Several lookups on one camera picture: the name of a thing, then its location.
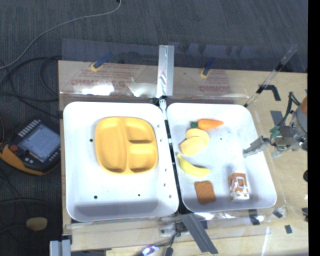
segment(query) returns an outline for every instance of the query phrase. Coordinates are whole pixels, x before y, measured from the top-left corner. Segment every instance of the wooden surface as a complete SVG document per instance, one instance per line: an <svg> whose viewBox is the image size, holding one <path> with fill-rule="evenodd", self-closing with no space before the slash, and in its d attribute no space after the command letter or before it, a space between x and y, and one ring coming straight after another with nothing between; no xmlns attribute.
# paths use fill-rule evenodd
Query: wooden surface
<svg viewBox="0 0 320 256"><path fill-rule="evenodd" d="M79 70L86 64L83 62L60 61L59 62L59 84L60 90L75 78ZM208 84L198 77L200 70L193 68L175 68L174 84L178 87L182 84L192 92L203 92L203 88L215 86L214 82ZM240 70L218 70L222 76L219 82L222 87L229 86L229 93L244 94L251 96L258 88L269 72L262 71L240 71ZM140 77L157 77L157 69L154 67L143 67L143 75ZM301 102L307 89L308 74L306 73L278 73L272 80L279 92L281 101L275 101L270 90L264 91L257 102L248 107L255 121L257 132L266 137L270 136L269 130L274 127L270 111L280 111L283 115L287 108L289 92ZM68 97L63 96L60 100L60 110L68 103ZM63 133L61 134L61 151L63 147ZM308 207L308 183L303 180L303 174L308 169L305 151L288 151L281 157L272 159L270 157L273 148L269 146L264 154L266 156L272 179L277 188L279 205L286 206L283 217L278 218L273 214L268 220L260 225L224 226L213 223L207 232L212 238L213 244L220 255L308 255L309 233L308 222L302 213L302 208ZM71 218L66 210L66 181L64 159L62 157L62 203L63 203L63 226L65 233L72 233L72 251L87 251L106 249L107 256L134 256L141 252L147 245L166 242L168 238L160 234L156 220L134 222L132 225L126 221L116 223L86 223L79 227L71 225ZM172 248L174 256L209 255L201 253L189 234L175 239ZM165 248L155 252L154 256L165 254Z"/></svg>

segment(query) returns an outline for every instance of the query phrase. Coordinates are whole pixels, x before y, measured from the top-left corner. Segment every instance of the white tray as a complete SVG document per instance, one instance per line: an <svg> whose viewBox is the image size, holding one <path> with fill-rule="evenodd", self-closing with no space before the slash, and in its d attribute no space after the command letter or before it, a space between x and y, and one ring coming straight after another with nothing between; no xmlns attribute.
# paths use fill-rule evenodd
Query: white tray
<svg viewBox="0 0 320 256"><path fill-rule="evenodd" d="M243 149L258 138L250 112L235 104L173 103L167 108L167 118L184 205L192 212L223 212L230 210L270 208L277 200L277 193L263 152L243 157ZM224 125L209 130L208 146L199 154L185 156L180 143L185 139L191 121L217 119ZM210 169L205 177L195 177L184 172L177 153L194 165ZM228 176L233 171L246 174L250 198L241 202L230 199ZM216 201L200 204L195 182L211 181Z"/></svg>
<svg viewBox="0 0 320 256"><path fill-rule="evenodd" d="M158 162L146 173L119 175L97 161L98 122L106 117L149 122L158 145ZM72 102L63 111L66 209L79 222L163 217L179 206L168 135L161 110L147 103Z"/></svg>

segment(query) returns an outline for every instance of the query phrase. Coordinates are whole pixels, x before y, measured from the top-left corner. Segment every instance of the white cable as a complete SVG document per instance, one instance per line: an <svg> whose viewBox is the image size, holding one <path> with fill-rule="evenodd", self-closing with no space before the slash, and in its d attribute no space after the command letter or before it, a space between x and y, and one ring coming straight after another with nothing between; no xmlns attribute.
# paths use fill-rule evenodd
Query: white cable
<svg viewBox="0 0 320 256"><path fill-rule="evenodd" d="M35 41L37 41L37 40L38 40L40 37L42 37L44 34L50 32L50 31L52 31L52 30L55 30L56 28L59 28L59 27L61 27L61 26L67 25L67 24L72 23L72 22L76 22L76 21L78 21L78 20L112 14L112 13L116 12L116 11L120 8L120 6L121 6L121 0L119 0L119 5L118 5L118 7L115 8L114 10L112 10L112 11L105 12L105 13L101 13L101 14L94 14L94 15L88 15L88 16L78 17L78 18L75 18L75 19L71 19L71 20L69 20L69 21L66 21L66 22L64 22L64 23L61 23L61 24L59 24L59 25L56 25L56 26L54 26L54 27L52 27L52 28L49 28L48 30L46 30L46 31L42 32L41 34L39 34L35 39L33 39L33 40L31 41L31 43L30 43L30 44L25 48L25 50L21 53L21 55L20 55L18 58L16 58L13 62L11 62L10 64L7 64L7 65L5 65L5 66L0 66L0 70L3 70L3 69L5 69L5 68L7 68L7 67L10 67L10 66L12 66L13 64L15 64L17 61L19 61L19 60L22 58L22 56L25 55L25 53L29 50L29 48L35 43Z"/></svg>

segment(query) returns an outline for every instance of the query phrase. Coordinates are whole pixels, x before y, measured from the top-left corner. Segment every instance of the wooden table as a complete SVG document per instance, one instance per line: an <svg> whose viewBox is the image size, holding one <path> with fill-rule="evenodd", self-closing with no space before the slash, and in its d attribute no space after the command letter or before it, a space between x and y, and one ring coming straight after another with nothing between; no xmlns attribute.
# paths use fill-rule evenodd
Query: wooden table
<svg viewBox="0 0 320 256"><path fill-rule="evenodd" d="M158 68L155 66L122 66L122 73L117 70L117 64L104 67L102 77L91 74L90 63L76 61L59 62L60 110L75 100L85 100L86 96L78 98L77 94L86 86L103 80L112 81L119 92L125 93L128 87L143 85L142 83L155 83ZM186 92L190 95L201 97L213 93L233 94L240 97L240 102L245 102L243 95L251 96L269 75L264 71L243 70L214 70L208 80L202 79L200 70L196 68L174 68L174 88L176 92ZM258 100L248 109L253 115L258 133L269 136L269 130L274 127L271 111L279 111L284 115L289 92L294 92L301 102L306 96L305 89L308 86L308 74L280 72L272 80L276 86L281 101L275 101L270 90L264 91ZM64 135L63 122L61 121L61 151L62 151L62 206L63 227L65 234L72 235L71 251L89 251L98 249L110 249L105 251L107 256L133 256L141 252L146 246L167 241L169 238L160 233L157 220L115 221L99 223L71 224L71 217L66 209L66 176L64 168ZM288 151L281 157L272 159L271 152L274 149L269 146L264 153L273 171L273 182L276 184L277 193L280 194L279 205L282 217L271 214L268 221L260 222L260 225L245 223L243 225L228 225L225 221L213 222L207 233L220 255L308 255L309 232L308 221L303 215L302 208L308 207L308 183L304 181L303 174L308 169L306 151ZM176 237L172 245L174 256L209 255L201 253L200 249L187 233ZM155 252L154 256L162 256L165 247Z"/></svg>

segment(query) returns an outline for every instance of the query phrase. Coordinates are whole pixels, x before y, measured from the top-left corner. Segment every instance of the brown square toy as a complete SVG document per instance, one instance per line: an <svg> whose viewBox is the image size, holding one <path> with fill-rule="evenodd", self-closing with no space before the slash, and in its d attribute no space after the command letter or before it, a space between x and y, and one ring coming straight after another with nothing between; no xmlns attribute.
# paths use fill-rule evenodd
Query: brown square toy
<svg viewBox="0 0 320 256"><path fill-rule="evenodd" d="M196 191L196 197L200 204L205 205L217 200L214 192L214 186L209 180L196 181L194 183L194 187Z"/></svg>

